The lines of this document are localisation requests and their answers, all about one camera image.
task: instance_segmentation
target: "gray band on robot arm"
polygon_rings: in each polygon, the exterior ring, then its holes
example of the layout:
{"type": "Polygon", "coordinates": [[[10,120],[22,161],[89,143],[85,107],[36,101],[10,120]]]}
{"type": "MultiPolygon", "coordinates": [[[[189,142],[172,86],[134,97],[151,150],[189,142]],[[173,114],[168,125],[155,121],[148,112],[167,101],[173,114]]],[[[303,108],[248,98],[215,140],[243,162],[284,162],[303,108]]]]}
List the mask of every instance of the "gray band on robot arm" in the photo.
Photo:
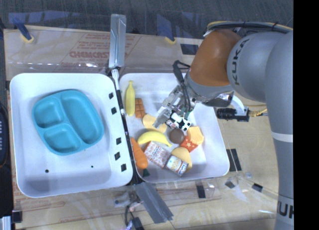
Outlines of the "gray band on robot arm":
{"type": "Polygon", "coordinates": [[[293,230],[293,32],[283,36],[269,56],[265,96],[279,172],[275,230],[293,230]]]}

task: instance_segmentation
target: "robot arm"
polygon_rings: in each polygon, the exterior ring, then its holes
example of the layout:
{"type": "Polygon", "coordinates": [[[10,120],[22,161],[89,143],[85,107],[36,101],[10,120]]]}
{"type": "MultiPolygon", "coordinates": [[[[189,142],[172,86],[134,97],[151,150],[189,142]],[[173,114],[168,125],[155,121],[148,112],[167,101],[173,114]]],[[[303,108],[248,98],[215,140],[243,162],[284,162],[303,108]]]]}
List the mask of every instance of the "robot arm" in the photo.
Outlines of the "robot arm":
{"type": "Polygon", "coordinates": [[[266,103],[279,171],[275,230],[293,230],[293,31],[256,22],[221,22],[216,28],[203,40],[185,79],[164,100],[154,126],[173,113],[187,119],[196,103],[224,108],[240,105],[234,92],[266,103]],[[231,25],[270,31],[241,38],[229,30],[231,25]]]}

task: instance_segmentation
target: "blue divided plate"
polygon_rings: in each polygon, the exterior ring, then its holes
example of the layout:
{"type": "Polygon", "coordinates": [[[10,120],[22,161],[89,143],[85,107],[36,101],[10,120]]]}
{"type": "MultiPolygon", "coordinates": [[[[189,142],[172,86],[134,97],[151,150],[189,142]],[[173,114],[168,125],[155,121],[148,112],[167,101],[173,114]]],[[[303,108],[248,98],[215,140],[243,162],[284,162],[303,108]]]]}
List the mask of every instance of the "blue divided plate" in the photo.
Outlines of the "blue divided plate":
{"type": "Polygon", "coordinates": [[[32,108],[34,125],[47,148],[70,155],[96,144],[104,126],[85,94],[64,90],[39,100],[32,108]]]}

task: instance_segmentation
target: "orange carrot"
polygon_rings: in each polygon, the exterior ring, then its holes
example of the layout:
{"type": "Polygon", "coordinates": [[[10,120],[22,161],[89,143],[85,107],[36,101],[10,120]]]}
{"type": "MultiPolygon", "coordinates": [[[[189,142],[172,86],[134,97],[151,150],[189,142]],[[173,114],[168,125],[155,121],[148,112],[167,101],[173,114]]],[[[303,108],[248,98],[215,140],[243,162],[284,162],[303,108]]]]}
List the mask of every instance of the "orange carrot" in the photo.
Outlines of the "orange carrot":
{"type": "Polygon", "coordinates": [[[131,137],[131,143],[132,143],[132,149],[133,149],[136,166],[141,169],[146,169],[147,166],[149,165],[149,162],[144,152],[142,151],[138,142],[133,137],[131,137]]]}

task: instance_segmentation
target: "yellow bottle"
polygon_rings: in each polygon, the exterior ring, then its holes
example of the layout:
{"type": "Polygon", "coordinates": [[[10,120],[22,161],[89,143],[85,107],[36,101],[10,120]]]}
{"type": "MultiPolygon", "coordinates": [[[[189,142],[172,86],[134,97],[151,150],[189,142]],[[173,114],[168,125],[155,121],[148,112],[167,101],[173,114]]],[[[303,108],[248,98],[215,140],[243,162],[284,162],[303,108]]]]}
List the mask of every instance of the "yellow bottle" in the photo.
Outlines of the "yellow bottle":
{"type": "Polygon", "coordinates": [[[135,112],[135,90],[133,81],[129,81],[129,86],[126,89],[125,111],[127,115],[133,116],[135,112]]]}

